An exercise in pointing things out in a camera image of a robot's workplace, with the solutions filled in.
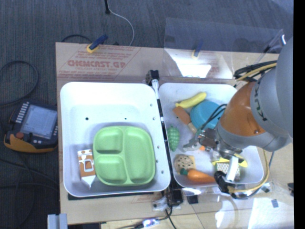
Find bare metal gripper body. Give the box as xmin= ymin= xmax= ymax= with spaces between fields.
xmin=199 ymin=127 xmax=242 ymax=158

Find brown chocolate chip biscuit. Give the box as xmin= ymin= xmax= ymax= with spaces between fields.
xmin=173 ymin=154 xmax=197 ymax=172

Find green grapes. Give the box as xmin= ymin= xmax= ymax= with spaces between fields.
xmin=166 ymin=125 xmax=181 ymax=152

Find white plastic tray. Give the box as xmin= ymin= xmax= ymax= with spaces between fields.
xmin=59 ymin=81 xmax=172 ymax=198
xmin=158 ymin=82 xmax=265 ymax=188

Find blue bowl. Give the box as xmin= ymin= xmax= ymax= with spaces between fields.
xmin=190 ymin=100 xmax=226 ymax=130

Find yellow and black packet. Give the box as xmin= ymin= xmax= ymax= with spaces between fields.
xmin=212 ymin=152 xmax=249 ymax=168

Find orange ice lolly toy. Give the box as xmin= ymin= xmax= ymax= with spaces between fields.
xmin=172 ymin=106 xmax=198 ymax=134

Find orange carrot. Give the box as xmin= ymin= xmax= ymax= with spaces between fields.
xmin=179 ymin=167 xmax=216 ymax=184

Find white dotted carton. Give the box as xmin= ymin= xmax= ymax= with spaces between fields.
xmin=216 ymin=162 xmax=242 ymax=182

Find yellow banana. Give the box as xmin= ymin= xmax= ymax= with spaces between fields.
xmin=175 ymin=92 xmax=208 ymax=109

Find thin black and white rod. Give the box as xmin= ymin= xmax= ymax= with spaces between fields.
xmin=151 ymin=79 xmax=173 ymax=190

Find green divided plate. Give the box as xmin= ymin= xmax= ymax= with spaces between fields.
xmin=92 ymin=125 xmax=157 ymax=187

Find orange and white carton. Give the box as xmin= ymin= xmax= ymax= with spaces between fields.
xmin=77 ymin=148 xmax=97 ymax=189

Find brown cardboard board red print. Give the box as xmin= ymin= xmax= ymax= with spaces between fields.
xmin=55 ymin=42 xmax=294 ymax=225

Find black cylinder on white bracket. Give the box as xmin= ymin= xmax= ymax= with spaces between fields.
xmin=213 ymin=156 xmax=240 ymax=194

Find black block with thin wires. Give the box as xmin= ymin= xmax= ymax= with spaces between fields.
xmin=166 ymin=188 xmax=184 ymax=206
xmin=145 ymin=69 xmax=160 ymax=85

